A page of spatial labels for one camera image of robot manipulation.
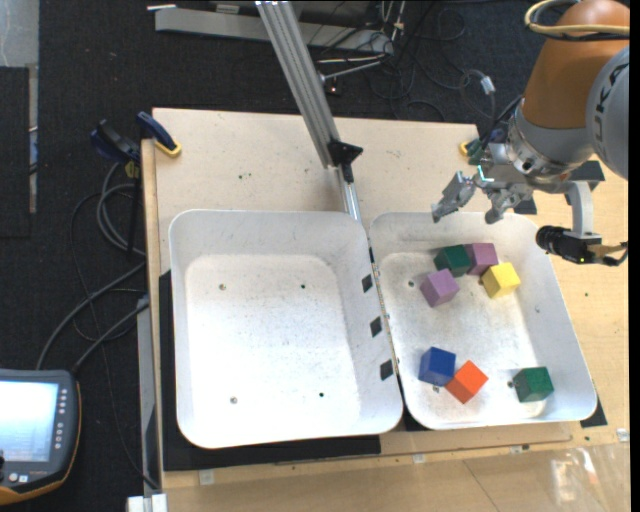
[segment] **green cube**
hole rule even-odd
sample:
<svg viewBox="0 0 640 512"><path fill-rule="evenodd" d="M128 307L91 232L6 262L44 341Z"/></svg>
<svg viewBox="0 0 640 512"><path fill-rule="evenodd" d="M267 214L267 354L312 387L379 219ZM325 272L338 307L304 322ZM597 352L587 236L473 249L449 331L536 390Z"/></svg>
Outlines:
<svg viewBox="0 0 640 512"><path fill-rule="evenodd" d="M513 378L520 402L537 402L553 393L553 384L546 366L523 368Z"/></svg>
<svg viewBox="0 0 640 512"><path fill-rule="evenodd" d="M452 245L440 249L433 261L438 270L448 268L453 277L463 276L471 268L471 259L464 245Z"/></svg>

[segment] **black bracket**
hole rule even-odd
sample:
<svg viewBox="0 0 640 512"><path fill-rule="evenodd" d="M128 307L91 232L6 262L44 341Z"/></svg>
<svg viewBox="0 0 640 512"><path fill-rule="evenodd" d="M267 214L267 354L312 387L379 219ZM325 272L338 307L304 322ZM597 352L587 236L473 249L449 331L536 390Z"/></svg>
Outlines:
<svg viewBox="0 0 640 512"><path fill-rule="evenodd" d="M353 183L351 163L362 154L363 149L339 140L332 140L327 144L327 148L333 160L333 165L342 167L344 180L347 183Z"/></svg>

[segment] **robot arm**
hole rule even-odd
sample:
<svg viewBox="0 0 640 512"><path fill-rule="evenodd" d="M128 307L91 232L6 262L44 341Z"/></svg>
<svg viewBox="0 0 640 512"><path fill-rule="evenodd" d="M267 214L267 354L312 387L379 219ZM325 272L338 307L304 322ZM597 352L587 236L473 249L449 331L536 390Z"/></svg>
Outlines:
<svg viewBox="0 0 640 512"><path fill-rule="evenodd" d="M567 3L573 5L555 26L535 23L538 9ZM435 222L464 206L476 188L492 204L487 223L535 191L562 193L573 210L573 229L545 226L538 245L576 263L624 260L626 251L620 260L608 255L626 244L604 246L593 233L589 185L570 177L595 152L628 179L629 21L629 9L616 0L544 0L527 12L527 26L549 39L509 119L507 139L482 147L476 141L477 174L456 173L432 206Z"/></svg>

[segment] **yellow cube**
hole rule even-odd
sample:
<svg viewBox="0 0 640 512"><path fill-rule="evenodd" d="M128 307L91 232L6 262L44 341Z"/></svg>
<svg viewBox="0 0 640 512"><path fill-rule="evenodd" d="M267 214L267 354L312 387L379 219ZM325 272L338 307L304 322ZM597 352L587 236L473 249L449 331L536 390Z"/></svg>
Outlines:
<svg viewBox="0 0 640 512"><path fill-rule="evenodd" d="M509 262L489 267L480 279L492 299L508 295L520 286L520 278Z"/></svg>

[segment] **white tray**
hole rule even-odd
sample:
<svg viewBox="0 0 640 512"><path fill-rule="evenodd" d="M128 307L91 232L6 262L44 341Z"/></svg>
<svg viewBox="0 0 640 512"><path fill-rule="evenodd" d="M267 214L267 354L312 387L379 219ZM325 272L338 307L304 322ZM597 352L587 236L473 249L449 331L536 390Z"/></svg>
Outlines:
<svg viewBox="0 0 640 512"><path fill-rule="evenodd" d="M190 442L379 434L398 423L361 224L340 212L191 210L171 223L169 247L177 420Z"/></svg>
<svg viewBox="0 0 640 512"><path fill-rule="evenodd" d="M434 224L430 213L387 213L369 232L398 362L405 403L430 429L581 420L596 393L549 256L535 243L529 219L506 214L488 225L483 213L459 212ZM477 276L456 278L452 301L431 308L420 292L442 247L492 242L500 262L522 281L511 295L488 297ZM472 360L489 380L466 404L444 388L418 380L420 357L431 346L456 354L456 369ZM521 368L546 366L554 392L520 403L509 387Z"/></svg>

